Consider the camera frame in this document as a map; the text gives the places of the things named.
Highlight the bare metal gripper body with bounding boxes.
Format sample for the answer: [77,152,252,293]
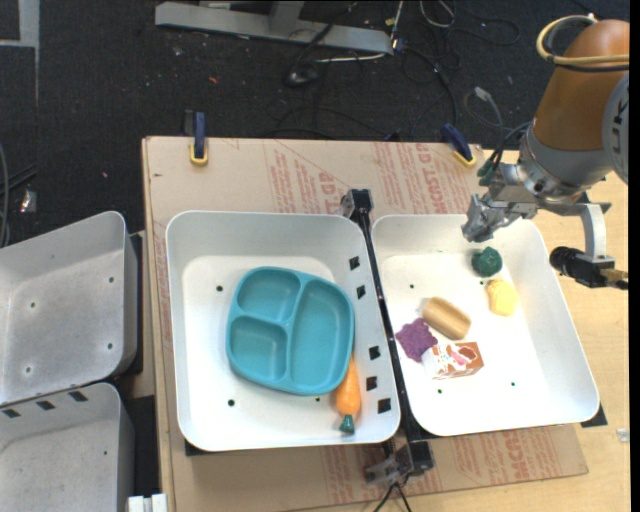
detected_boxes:
[480,162,577,221]

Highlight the green broccoli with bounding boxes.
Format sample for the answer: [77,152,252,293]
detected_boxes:
[470,245,504,278]

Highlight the yellow toy corn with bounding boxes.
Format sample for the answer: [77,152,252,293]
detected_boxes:
[485,278,520,318]

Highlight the tan bread roll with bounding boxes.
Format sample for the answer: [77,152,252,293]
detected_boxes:
[418,296,473,342]

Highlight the purple grapes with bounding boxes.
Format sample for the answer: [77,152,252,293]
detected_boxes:
[394,317,440,364]

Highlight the orange and white carton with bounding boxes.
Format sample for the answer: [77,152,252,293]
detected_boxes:
[421,341,486,382]

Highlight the white plastic tray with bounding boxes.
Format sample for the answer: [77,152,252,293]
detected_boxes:
[164,209,403,453]
[371,213,601,438]

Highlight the brown cardboard board red print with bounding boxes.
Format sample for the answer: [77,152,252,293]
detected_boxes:
[141,135,590,512]

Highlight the blue divided plate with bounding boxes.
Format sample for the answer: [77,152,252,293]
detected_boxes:
[224,265,357,397]

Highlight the orange carrot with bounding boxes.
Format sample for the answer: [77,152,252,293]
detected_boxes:
[333,355,364,436]

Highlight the black cylinder on white bracket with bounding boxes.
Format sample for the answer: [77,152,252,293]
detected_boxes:
[549,201,629,291]

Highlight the black block with thin wires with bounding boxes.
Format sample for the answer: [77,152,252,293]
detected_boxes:
[363,438,436,485]
[341,188,376,222]

